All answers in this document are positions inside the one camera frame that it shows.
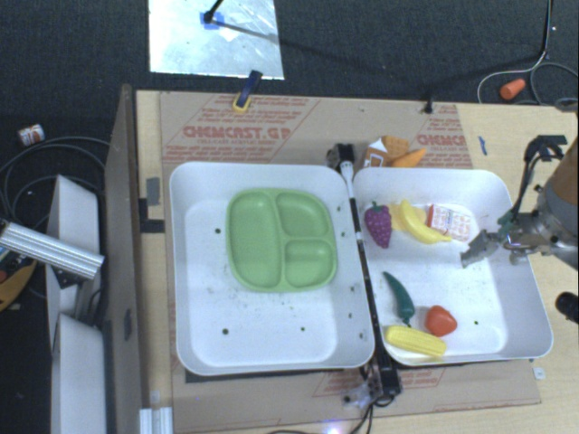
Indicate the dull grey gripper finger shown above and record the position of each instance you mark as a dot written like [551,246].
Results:
[470,257]
[486,240]

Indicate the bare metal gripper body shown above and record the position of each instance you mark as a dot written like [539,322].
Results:
[538,234]

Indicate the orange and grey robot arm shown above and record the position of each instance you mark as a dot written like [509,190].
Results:
[565,174]

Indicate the white and orange packet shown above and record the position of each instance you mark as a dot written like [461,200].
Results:
[457,224]

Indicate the white plastic tray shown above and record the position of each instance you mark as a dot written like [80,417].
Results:
[262,323]
[470,296]

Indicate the yellow banana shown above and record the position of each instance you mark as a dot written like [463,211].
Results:
[423,231]

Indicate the dark green chili pepper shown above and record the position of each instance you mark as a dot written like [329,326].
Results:
[401,299]

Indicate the purple grapes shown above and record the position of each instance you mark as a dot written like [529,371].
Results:
[379,226]

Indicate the yellow corn cob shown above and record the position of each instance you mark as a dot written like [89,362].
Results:
[414,340]

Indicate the orange carrot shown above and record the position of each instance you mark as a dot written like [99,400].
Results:
[409,157]

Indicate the thin black and white rod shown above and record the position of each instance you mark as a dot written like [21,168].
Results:
[357,233]

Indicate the orange waffle biscuit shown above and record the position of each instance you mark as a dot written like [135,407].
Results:
[395,146]

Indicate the orange and white carton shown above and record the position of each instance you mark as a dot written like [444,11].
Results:
[375,156]

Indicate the orange cone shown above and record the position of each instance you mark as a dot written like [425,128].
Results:
[512,88]

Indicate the green divided plate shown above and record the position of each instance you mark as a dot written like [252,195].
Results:
[271,242]

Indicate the brown cardboard board red print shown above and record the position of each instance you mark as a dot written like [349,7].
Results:
[316,125]

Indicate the small orange and white can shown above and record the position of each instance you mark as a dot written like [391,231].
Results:
[31,134]

